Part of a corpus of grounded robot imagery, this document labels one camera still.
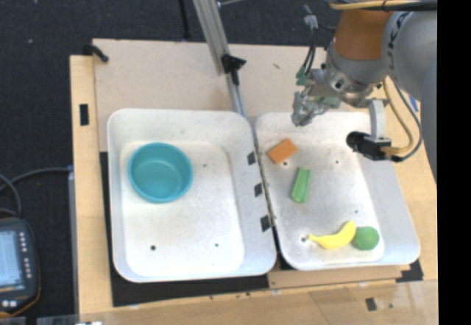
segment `bowl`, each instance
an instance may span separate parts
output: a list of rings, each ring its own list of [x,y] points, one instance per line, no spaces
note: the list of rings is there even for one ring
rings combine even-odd
[[[193,182],[188,157],[168,143],[148,143],[132,153],[127,173],[134,190],[150,202],[166,203],[183,196]]]

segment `device screen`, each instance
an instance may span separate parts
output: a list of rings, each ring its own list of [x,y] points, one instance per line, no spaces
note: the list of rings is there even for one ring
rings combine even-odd
[[[24,288],[16,240],[15,231],[0,231],[0,292],[6,287],[13,290]]]

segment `green ball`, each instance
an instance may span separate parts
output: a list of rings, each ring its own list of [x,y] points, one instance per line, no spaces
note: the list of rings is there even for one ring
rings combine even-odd
[[[369,251],[380,242],[380,234],[371,226],[357,227],[352,244],[357,249]]]

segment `wooden table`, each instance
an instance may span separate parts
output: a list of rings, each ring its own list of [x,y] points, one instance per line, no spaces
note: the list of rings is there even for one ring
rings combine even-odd
[[[338,312],[335,311],[336,305],[345,304],[348,301],[351,304],[351,316],[367,315],[366,319],[373,322],[364,322],[364,324],[379,324],[379,322],[374,322],[379,320],[372,316],[372,311],[368,311],[364,306],[364,299],[373,294],[377,295],[375,297],[383,298],[384,301],[401,298],[400,311],[388,312],[385,309],[381,312],[377,306],[374,314],[378,315],[381,320],[393,312],[395,316],[410,316],[413,315],[411,302],[409,302],[410,292],[415,293],[416,301],[420,299],[417,303],[424,316],[428,316],[428,319],[436,317],[438,305],[436,184],[423,147],[411,159],[397,164],[395,169],[420,239],[419,261],[424,273],[424,281],[397,284],[395,279],[400,277],[401,271],[407,270],[408,266],[345,268],[337,271],[308,273],[282,271],[275,266],[273,271],[269,272],[270,288],[268,290],[175,299],[131,307],[114,307],[99,161],[99,152],[104,148],[106,141],[103,135],[103,123],[107,115],[115,108],[148,107],[149,105],[145,100],[146,96],[141,96],[139,99],[123,95],[115,102],[110,101],[107,99],[105,90],[108,88],[107,84],[100,81],[110,80],[110,83],[115,83],[116,87],[120,78],[132,76],[138,79],[160,75],[159,80],[161,80],[161,76],[165,75],[167,97],[163,94],[164,99],[161,101],[167,108],[179,107],[178,104],[174,104],[172,100],[174,97],[170,95],[173,90],[180,90],[184,92],[184,96],[188,96],[185,94],[187,91],[185,83],[189,85],[192,80],[201,83],[202,80],[206,80],[201,75],[208,74],[207,79],[217,82],[215,86],[218,89],[223,88],[222,83],[225,82],[222,82],[224,79],[214,73],[208,47],[202,43],[102,39],[95,40],[93,43],[110,56],[109,63],[103,63],[97,57],[92,56],[70,57],[76,204],[74,216],[77,224],[77,284],[79,313],[84,316],[84,321],[88,315],[90,320],[87,321],[96,320],[101,316],[112,320],[113,324],[121,323],[121,321],[125,324],[125,321],[129,321],[130,318],[135,323],[139,320],[140,324],[146,324],[146,321],[153,324],[155,316],[162,319],[160,321],[165,324],[181,324],[189,319],[193,324],[212,322],[246,324],[248,318],[252,320],[256,318],[257,322],[262,324],[268,320],[271,324],[277,321],[280,324],[285,324],[287,321],[295,321],[296,324],[305,322],[312,324],[313,320],[320,321],[318,324],[323,324],[322,321],[326,318],[335,318]],[[233,45],[230,48],[231,54],[247,60],[247,64],[240,73],[241,93],[247,115],[255,117],[267,109],[290,112],[293,89],[295,89],[294,75],[307,49],[292,46],[247,45]],[[324,52],[320,51],[314,65],[320,65],[323,57]],[[147,84],[146,90],[143,89],[144,95],[149,92],[152,80]],[[230,109],[230,101],[218,93],[219,90],[210,94],[205,103],[205,109]],[[378,93],[378,97],[383,97],[383,94]],[[397,106],[400,110],[402,109],[398,102]],[[183,107],[198,109],[201,104],[190,103],[184,104]],[[413,125],[411,117],[406,115],[404,109],[402,109],[402,114],[406,116],[406,122]],[[397,141],[397,144],[403,144],[403,141],[406,141],[405,133],[398,126],[389,108],[386,109],[386,117],[389,136],[393,141]],[[106,315],[97,315],[97,313],[106,313]]]

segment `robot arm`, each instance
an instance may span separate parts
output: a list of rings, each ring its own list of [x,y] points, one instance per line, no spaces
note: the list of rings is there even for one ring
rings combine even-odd
[[[297,84],[304,89],[295,94],[292,121],[309,124],[342,101],[373,112],[368,96],[389,75],[398,88],[422,102],[425,148],[436,179],[436,0],[325,1],[342,14],[325,64],[320,69],[304,65],[297,74]],[[361,151],[354,147],[357,137],[349,145]],[[390,152],[379,157],[394,159]]]

